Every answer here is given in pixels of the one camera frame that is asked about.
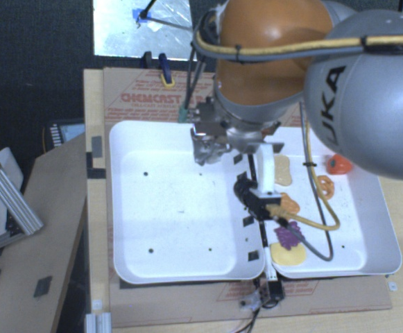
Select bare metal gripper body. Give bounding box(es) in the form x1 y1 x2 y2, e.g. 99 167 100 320
190 96 265 153

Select beige bread slice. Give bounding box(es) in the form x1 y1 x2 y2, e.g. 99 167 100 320
273 154 293 187

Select white plastic tray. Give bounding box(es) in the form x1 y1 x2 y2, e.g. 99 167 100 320
252 126 403 280
108 119 267 285

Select orange toy croissant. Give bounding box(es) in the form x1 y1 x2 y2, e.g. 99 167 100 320
278 192 301 216

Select thin black and white rod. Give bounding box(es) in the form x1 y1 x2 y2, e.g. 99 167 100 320
247 153 279 281

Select purple grapes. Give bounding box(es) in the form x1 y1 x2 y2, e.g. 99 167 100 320
273 220 307 250

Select orange pretzel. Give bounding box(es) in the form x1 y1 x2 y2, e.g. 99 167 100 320
316 174 336 201

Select red-orange toy pepper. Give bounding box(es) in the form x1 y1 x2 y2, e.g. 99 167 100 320
326 153 354 176

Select yellow round biscuit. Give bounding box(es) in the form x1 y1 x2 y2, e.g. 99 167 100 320
269 241 307 267

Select brown cardboard board, red print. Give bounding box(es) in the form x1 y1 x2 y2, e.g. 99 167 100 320
102 67 394 329

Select black block with thin wires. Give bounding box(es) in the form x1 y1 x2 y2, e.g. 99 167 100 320
255 280 286 309

